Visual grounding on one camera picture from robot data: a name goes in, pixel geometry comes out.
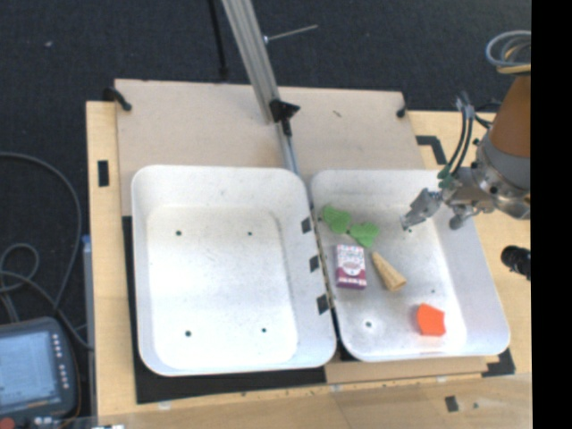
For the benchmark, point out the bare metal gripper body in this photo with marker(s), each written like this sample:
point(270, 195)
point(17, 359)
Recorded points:
point(489, 192)

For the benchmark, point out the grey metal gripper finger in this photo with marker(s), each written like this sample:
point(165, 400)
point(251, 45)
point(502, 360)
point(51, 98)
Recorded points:
point(460, 218)
point(422, 206)

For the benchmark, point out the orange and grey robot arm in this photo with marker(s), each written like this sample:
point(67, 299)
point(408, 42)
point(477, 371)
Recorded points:
point(514, 119)

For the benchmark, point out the tan ice cream cone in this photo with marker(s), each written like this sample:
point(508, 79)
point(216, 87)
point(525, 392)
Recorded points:
point(388, 273)

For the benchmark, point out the purple and white carton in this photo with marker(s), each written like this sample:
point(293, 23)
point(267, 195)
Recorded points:
point(351, 267)

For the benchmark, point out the orange block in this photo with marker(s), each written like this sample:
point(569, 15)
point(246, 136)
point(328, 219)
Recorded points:
point(431, 320)

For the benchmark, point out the white plastic tray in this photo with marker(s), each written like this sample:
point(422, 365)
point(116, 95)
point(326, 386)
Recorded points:
point(223, 280)
point(402, 320)

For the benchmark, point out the brown cardboard board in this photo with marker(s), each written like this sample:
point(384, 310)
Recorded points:
point(196, 123)

